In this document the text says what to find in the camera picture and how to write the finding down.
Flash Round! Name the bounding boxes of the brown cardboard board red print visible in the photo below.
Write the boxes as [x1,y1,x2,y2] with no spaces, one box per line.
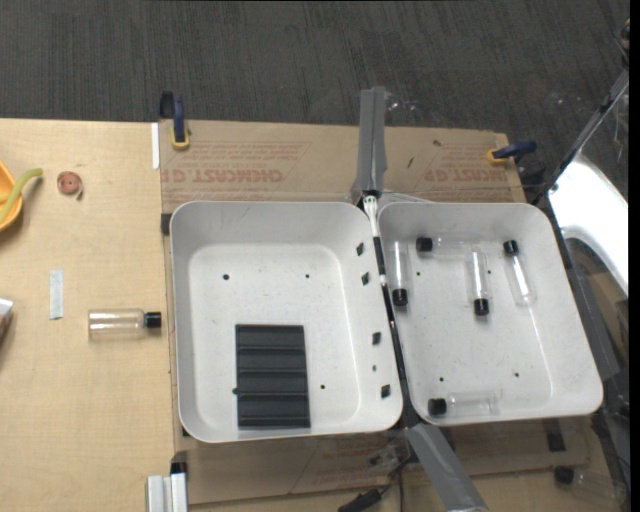
[158,118,607,506]

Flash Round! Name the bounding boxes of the clear plastic bottle black cap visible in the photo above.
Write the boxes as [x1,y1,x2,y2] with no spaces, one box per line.
[87,307,163,342]
[553,464,627,504]
[502,239,539,307]
[391,240,412,307]
[427,391,502,417]
[466,249,492,317]
[415,236,484,259]

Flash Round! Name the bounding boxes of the white plastic tray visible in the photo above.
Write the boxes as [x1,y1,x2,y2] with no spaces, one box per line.
[375,201,605,428]
[168,200,404,445]

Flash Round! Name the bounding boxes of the orange bowl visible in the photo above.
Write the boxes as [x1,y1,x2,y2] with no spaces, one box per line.
[0,159,25,232]

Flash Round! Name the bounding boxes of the black ribbed rack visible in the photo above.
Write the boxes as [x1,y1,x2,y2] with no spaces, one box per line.
[234,323,312,430]

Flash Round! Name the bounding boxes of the thin black and white rod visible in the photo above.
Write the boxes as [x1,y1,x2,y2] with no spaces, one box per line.
[363,195,417,427]

